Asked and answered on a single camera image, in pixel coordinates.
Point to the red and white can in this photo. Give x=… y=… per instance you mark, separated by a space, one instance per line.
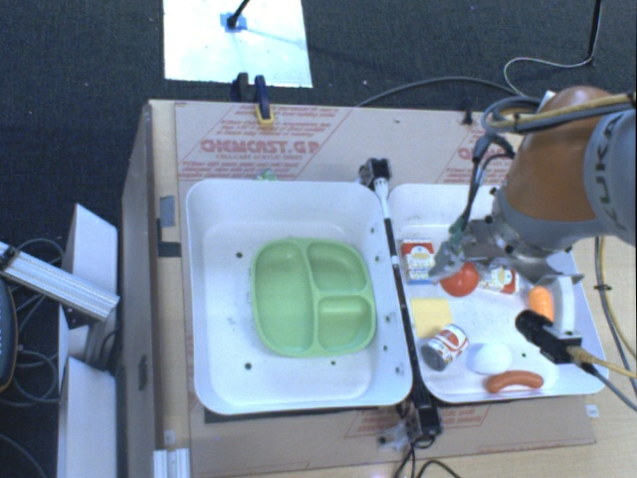
x=448 y=344

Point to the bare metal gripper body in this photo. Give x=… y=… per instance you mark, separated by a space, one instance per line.
x=490 y=242

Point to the orange sausage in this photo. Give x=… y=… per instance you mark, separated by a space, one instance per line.
x=512 y=381

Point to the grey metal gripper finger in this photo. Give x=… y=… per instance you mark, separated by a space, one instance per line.
x=447 y=266

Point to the green divided plate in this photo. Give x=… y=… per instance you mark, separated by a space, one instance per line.
x=283 y=297

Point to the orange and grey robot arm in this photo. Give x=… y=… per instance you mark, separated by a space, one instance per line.
x=557 y=177

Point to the white plastic tray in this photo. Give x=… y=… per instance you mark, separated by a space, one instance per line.
x=219 y=287
x=492 y=316

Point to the black cylinder on white bracket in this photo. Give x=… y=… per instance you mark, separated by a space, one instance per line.
x=542 y=334

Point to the white egg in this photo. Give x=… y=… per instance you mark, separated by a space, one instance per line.
x=491 y=358

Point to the yellow cheese slice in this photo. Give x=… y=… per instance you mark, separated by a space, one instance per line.
x=431 y=317

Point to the brown cardboard board, red print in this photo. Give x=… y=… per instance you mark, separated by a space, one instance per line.
x=318 y=137

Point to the orange carrot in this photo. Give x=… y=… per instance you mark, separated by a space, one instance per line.
x=541 y=303

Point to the red and white carton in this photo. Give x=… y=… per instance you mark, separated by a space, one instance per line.
x=417 y=262
x=500 y=282

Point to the thin black and white rod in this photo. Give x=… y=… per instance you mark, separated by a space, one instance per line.
x=393 y=247

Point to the red tomato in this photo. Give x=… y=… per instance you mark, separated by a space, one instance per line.
x=460 y=283

